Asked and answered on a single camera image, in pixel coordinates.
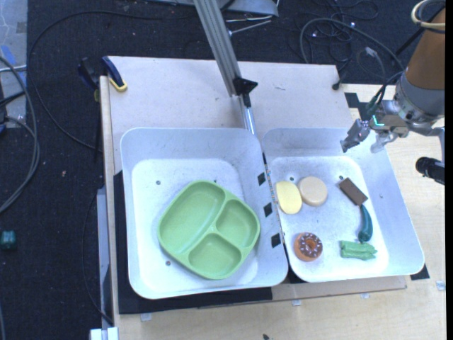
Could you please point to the black cylinder on white bracket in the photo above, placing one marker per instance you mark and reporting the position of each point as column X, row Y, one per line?
column 431, row 168

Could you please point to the light green bean pods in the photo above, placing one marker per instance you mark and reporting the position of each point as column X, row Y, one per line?
column 355, row 250

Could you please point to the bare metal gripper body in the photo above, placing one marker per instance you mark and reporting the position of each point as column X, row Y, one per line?
column 394, row 124

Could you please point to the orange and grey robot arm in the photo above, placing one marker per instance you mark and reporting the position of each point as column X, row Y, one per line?
column 426, row 59

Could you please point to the brown rectangular biscuit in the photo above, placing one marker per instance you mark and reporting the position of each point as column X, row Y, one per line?
column 353, row 191

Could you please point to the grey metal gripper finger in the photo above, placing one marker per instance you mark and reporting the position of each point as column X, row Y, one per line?
column 356, row 132
column 381, row 141

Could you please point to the pale flat board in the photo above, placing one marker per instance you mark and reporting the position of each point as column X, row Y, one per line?
column 177, row 97

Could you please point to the brown doughnut with sprinkles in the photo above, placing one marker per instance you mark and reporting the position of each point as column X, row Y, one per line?
column 308, row 246

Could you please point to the white plastic tray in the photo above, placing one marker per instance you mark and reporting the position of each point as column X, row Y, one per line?
column 148, row 204
column 332, row 225

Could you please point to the pale yellow round biscuit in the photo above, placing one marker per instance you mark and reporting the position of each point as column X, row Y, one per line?
column 312, row 191

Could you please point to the yellow oval toy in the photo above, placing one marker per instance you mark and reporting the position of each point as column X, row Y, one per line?
column 288, row 197

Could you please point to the dark green chili pepper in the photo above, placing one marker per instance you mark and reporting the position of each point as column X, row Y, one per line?
column 366, row 225

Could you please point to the green divided plate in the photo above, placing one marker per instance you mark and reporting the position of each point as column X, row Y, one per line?
column 198, row 218

